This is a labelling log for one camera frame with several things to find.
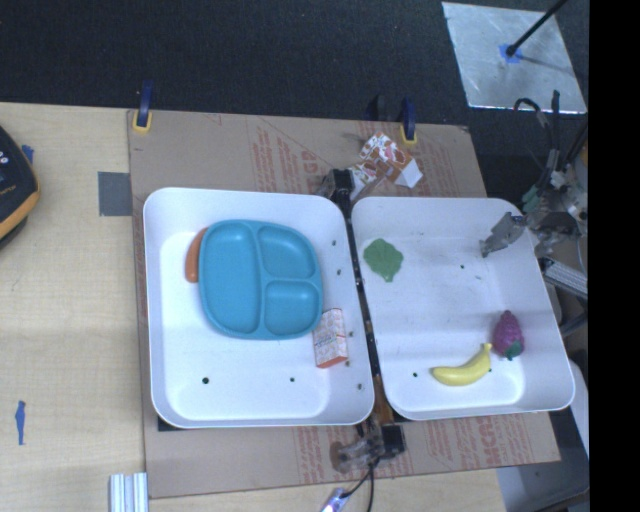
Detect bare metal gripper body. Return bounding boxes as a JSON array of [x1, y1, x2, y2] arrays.
[[523, 208, 582, 249]]

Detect black block with thin wires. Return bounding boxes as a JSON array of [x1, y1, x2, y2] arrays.
[[327, 168, 357, 202], [381, 424, 407, 454]]

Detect blue divided plate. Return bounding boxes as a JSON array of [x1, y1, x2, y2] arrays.
[[197, 218, 326, 343]]

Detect green lettuce leaf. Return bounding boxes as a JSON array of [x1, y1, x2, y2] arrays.
[[362, 237, 406, 284]]

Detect yellow banana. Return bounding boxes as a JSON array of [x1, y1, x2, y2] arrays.
[[430, 342, 495, 388]]

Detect orange sausage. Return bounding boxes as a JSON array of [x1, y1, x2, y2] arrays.
[[184, 227, 210, 285]]

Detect purple grapes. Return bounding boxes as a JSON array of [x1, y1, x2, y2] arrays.
[[490, 309, 526, 362]]

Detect brown cardboard board red print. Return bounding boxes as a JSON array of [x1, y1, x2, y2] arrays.
[[126, 108, 563, 500]]

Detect thin black and white rod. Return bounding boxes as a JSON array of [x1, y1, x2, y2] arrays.
[[342, 193, 387, 419]]

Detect white plastic tray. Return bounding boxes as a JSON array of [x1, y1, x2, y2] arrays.
[[142, 186, 377, 431], [349, 195, 577, 423]]

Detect small orange and white carton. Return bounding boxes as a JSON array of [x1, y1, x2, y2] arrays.
[[349, 162, 383, 198]]

